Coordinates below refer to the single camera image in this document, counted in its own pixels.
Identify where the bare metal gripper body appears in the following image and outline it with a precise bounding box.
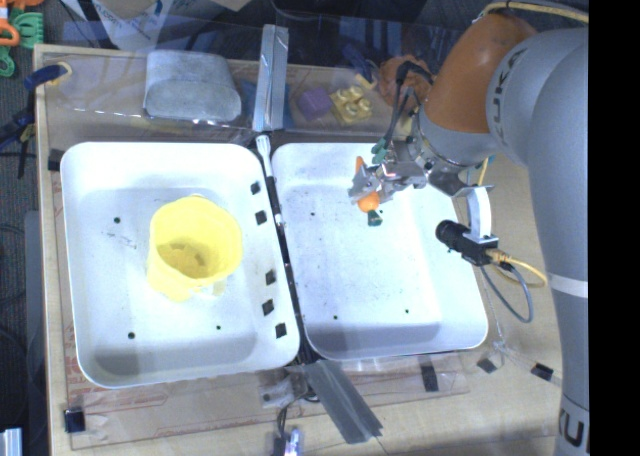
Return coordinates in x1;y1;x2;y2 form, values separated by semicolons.
373;139;470;198

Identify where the orange toy carrot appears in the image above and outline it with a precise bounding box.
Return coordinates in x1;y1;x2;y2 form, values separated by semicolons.
353;155;385;228

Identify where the yellow toy brick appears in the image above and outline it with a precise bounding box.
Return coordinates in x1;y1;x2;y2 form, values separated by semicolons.
329;85;374;126

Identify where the orange round toy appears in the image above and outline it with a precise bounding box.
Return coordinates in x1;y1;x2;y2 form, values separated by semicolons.
377;55;434;106

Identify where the purple cube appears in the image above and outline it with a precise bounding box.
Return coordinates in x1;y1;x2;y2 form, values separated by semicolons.
297;87;334;121

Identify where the white plastic tray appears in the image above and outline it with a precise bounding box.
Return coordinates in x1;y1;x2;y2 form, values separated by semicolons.
269;142;490;361
59;141;301;389

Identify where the yellow plastic cup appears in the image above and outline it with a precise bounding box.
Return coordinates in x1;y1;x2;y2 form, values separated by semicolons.
145;195;245;303

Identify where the grey rounded block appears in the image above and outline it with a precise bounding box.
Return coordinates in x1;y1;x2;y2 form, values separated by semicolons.
143;49;243;123

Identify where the black cylinder on white bracket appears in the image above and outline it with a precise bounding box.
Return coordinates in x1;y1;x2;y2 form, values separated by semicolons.
434;184;500;267

